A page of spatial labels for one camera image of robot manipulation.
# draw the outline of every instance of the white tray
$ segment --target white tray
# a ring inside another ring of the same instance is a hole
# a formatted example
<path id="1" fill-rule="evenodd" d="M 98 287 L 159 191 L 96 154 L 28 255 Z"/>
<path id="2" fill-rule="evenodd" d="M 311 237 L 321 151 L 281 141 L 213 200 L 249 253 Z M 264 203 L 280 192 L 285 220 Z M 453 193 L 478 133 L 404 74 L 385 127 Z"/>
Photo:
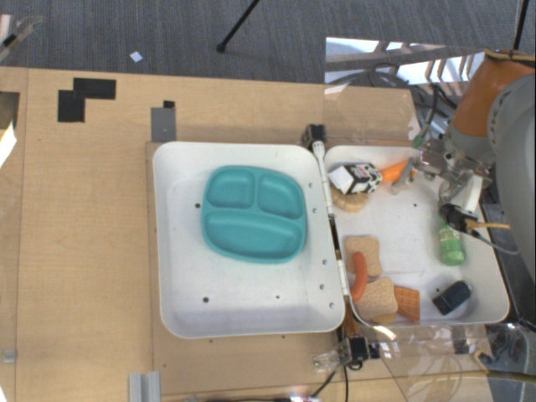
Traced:
<path id="1" fill-rule="evenodd" d="M 419 153 L 408 147 L 340 146 L 327 152 L 328 171 L 350 162 L 371 162 L 383 169 Z M 459 266 L 441 262 L 437 193 L 441 181 L 424 180 L 418 174 L 412 187 L 398 195 L 390 183 L 382 183 L 369 195 L 368 204 L 357 214 L 336 209 L 338 235 L 373 235 L 379 240 L 379 259 L 395 285 L 420 291 L 420 324 L 500 322 L 508 314 L 508 294 L 493 249 L 469 235 L 461 242 L 466 260 Z M 479 209 L 477 214 L 482 219 Z M 480 231 L 487 239 L 487 232 Z M 472 288 L 471 298 L 442 316 L 432 298 L 458 280 Z M 396 323 L 414 324 L 398 315 Z"/>
<path id="2" fill-rule="evenodd" d="M 294 259 L 249 263 L 219 255 L 204 243 L 196 204 L 203 202 L 210 174 L 227 165 L 268 168 L 300 185 L 307 237 Z M 183 338 L 327 332 L 342 322 L 342 289 L 320 173 L 308 150 L 171 142 L 158 148 L 153 168 L 160 306 L 170 332 Z"/>

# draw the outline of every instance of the teal plate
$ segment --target teal plate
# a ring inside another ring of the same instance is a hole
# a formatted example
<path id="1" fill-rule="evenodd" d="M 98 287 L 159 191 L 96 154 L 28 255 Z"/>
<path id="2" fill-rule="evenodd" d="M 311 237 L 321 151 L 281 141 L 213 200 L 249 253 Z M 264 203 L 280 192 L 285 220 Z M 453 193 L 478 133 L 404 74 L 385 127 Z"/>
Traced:
<path id="1" fill-rule="evenodd" d="M 204 191 L 201 226 L 209 247 L 231 258 L 287 262 L 303 247 L 305 200 L 284 174 L 257 167 L 222 167 Z"/>

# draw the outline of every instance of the metal rod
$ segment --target metal rod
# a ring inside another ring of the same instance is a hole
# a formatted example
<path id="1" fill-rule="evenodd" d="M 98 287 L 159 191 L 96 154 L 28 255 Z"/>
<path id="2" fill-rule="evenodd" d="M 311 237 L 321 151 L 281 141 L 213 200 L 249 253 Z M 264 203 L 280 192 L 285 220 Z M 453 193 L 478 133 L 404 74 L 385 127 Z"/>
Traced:
<path id="1" fill-rule="evenodd" d="M 227 47 L 227 43 L 233 38 L 235 33 L 239 30 L 240 26 L 244 23 L 244 21 L 250 16 L 250 13 L 253 12 L 253 9 L 255 9 L 255 6 L 260 2 L 260 0 L 253 0 L 249 7 L 245 10 L 245 12 L 242 14 L 238 22 L 234 25 L 234 27 L 231 29 L 229 34 L 227 34 L 227 37 L 216 46 L 216 50 L 220 52 L 221 54 L 225 52 L 225 48 Z"/>
<path id="2" fill-rule="evenodd" d="M 523 33 L 523 26 L 525 24 L 525 17 L 527 16 L 528 9 L 528 0 L 523 0 L 523 6 L 521 7 L 521 12 L 519 13 L 519 22 L 518 29 L 516 31 L 516 38 L 513 41 L 514 50 L 519 49 L 519 44 L 521 43 L 521 34 Z"/>

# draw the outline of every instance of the wooden table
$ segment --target wooden table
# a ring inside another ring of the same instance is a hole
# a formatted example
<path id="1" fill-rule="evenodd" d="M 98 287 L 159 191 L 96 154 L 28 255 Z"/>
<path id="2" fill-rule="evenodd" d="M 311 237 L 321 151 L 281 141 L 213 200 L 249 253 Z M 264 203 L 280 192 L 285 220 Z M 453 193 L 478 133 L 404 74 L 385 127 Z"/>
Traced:
<path id="1" fill-rule="evenodd" d="M 85 123 L 58 123 L 58 90 L 74 77 L 116 80 L 116 99 L 86 100 Z M 0 343 L 18 350 L 16 363 L 0 363 L 8 401 L 125 401 L 129 373 L 151 370 L 163 399 L 177 401 L 307 394 L 325 379 L 311 356 L 332 334 L 179 340 L 152 313 L 151 108 L 176 102 L 179 140 L 296 143 L 308 123 L 324 123 L 339 140 L 405 143 L 409 92 L 0 68 L 2 90 L 21 94 L 18 145 L 0 169 Z M 470 359 L 463 370 L 475 372 L 457 370 L 453 400 L 490 400 Z M 452 371 L 406 375 L 370 360 L 350 374 L 351 400 L 402 401 L 426 385 L 415 400 L 433 400 L 452 386 Z M 343 399 L 342 376 L 333 381 L 324 400 Z"/>

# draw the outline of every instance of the gray floor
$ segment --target gray floor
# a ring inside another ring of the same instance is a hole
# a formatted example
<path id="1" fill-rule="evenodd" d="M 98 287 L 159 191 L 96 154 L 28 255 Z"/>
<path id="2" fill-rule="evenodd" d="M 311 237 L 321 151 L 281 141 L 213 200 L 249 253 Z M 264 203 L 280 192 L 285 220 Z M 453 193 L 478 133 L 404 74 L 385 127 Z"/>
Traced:
<path id="1" fill-rule="evenodd" d="M 4 64 L 323 82 L 325 38 L 511 48 L 519 0 L 263 0 L 225 55 L 215 45 L 250 0 L 0 0 L 46 22 Z M 533 53 L 534 3 L 521 49 Z M 144 60 L 134 63 L 129 54 Z"/>

